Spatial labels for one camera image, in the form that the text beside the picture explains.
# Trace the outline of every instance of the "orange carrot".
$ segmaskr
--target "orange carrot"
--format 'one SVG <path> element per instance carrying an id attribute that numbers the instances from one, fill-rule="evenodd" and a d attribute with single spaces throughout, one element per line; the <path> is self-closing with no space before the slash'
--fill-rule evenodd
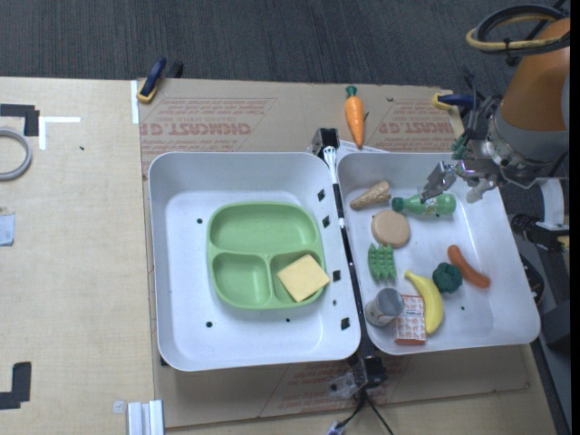
<path id="1" fill-rule="evenodd" d="M 363 146 L 364 138 L 364 106 L 363 101 L 356 96 L 356 87 L 349 85 L 346 88 L 349 97 L 344 104 L 346 122 L 351 130 L 354 143 L 358 148 Z"/>
<path id="2" fill-rule="evenodd" d="M 447 248 L 449 261 L 459 268 L 461 275 L 465 280 L 469 280 L 473 285 L 479 288 L 488 288 L 491 284 L 489 277 L 476 271 L 463 257 L 463 253 L 457 245 L 449 245 Z"/>

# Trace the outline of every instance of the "white tray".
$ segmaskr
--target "white tray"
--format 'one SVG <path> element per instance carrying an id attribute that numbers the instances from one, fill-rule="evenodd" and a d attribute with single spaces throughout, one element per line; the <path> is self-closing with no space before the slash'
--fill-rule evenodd
<path id="1" fill-rule="evenodd" d="M 338 163 L 346 226 L 366 304 L 384 286 L 417 295 L 403 278 L 405 268 L 430 276 L 447 261 L 447 246 L 459 245 L 468 261 L 492 281 L 488 290 L 465 282 L 444 294 L 445 317 L 423 345 L 393 341 L 391 326 L 367 324 L 374 344 L 389 354 L 530 343 L 540 330 L 539 315 L 519 261 L 508 218 L 497 190 L 469 204 L 467 185 L 451 193 L 458 207 L 451 218 L 408 216 L 411 240 L 395 250 L 396 282 L 375 282 L 367 250 L 371 220 L 389 208 L 351 210 L 348 203 L 379 180 L 394 197 L 417 192 L 444 154 L 362 153 Z M 150 166 L 150 206 L 155 263 L 158 345 L 163 359 L 181 371 L 253 365 L 336 361 L 355 353 L 361 328 L 329 169 L 309 153 L 186 153 L 157 157 Z M 324 197 L 319 199 L 321 191 Z M 224 205 L 282 201 L 309 211 L 321 233 L 331 281 L 311 304 L 275 310 L 247 310 L 222 301 L 208 272 L 207 222 Z M 323 223 L 328 218 L 329 225 Z"/>
<path id="2" fill-rule="evenodd" d="M 168 153 L 151 163 L 149 179 L 158 345 L 170 366 L 202 371 L 335 361 L 356 351 L 361 329 L 323 161 L 308 153 Z M 224 205 L 257 200 L 298 204 L 318 222 L 333 280 L 311 304 L 240 309 L 214 290 L 210 217 Z"/>
<path id="3" fill-rule="evenodd" d="M 443 294 L 445 315 L 440 328 L 422 345 L 394 342 L 391 326 L 368 325 L 374 344 L 388 354 L 427 353 L 460 348 L 477 348 L 534 341 L 540 320 L 526 273 L 519 258 L 506 210 L 497 189 L 481 201 L 468 203 L 467 184 L 458 179 L 449 193 L 455 195 L 457 209 L 451 217 L 407 215 L 411 239 L 394 250 L 396 282 L 376 282 L 367 263 L 372 238 L 372 215 L 389 206 L 353 210 L 349 203 L 379 180 L 387 180 L 393 197 L 410 197 L 425 184 L 440 160 L 450 156 L 433 153 L 353 153 L 338 164 L 338 179 L 344 200 L 354 263 L 363 302 L 370 301 L 385 286 L 395 286 L 402 294 L 417 295 L 403 276 L 405 269 L 431 277 L 441 262 L 449 262 L 447 247 L 455 244 L 478 271 L 491 279 L 488 289 L 463 281 L 453 294 Z"/>

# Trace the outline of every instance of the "green bottle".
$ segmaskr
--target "green bottle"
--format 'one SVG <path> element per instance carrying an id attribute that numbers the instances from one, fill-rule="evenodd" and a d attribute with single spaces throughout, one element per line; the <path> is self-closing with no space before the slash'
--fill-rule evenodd
<path id="1" fill-rule="evenodd" d="M 441 193 L 437 197 L 427 198 L 424 203 L 421 203 L 421 197 L 417 193 L 409 198 L 393 198 L 391 206 L 398 213 L 407 211 L 426 216 L 440 216 L 452 214 L 457 206 L 457 201 L 450 193 Z"/>

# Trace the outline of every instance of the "cable connector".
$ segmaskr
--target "cable connector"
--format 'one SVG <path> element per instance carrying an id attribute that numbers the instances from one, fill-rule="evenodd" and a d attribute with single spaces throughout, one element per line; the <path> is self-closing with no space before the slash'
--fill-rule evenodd
<path id="1" fill-rule="evenodd" d="M 330 426 L 326 435 L 343 435 L 345 427 L 340 424 L 338 420 L 333 422 L 333 425 Z"/>

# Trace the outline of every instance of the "table surface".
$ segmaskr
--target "table surface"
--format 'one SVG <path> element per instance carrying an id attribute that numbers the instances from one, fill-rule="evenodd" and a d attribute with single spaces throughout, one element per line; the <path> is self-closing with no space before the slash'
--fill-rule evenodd
<path id="1" fill-rule="evenodd" d="M 0 411 L 3 433 L 125 433 L 116 401 L 155 398 L 140 131 L 131 82 L 0 78 L 0 102 L 31 104 L 49 122 L 31 168 L 0 182 L 0 214 L 15 213 L 0 247 L 0 392 L 31 362 L 31 400 Z M 14 120 L 0 122 L 14 126 Z M 0 139 L 0 171 L 22 152 Z M 528 345 L 527 388 L 398 403 L 379 411 L 395 434 L 556 433 Z M 171 433 L 324 434 L 351 411 L 196 426 Z M 388 433 L 368 407 L 349 435 Z"/>

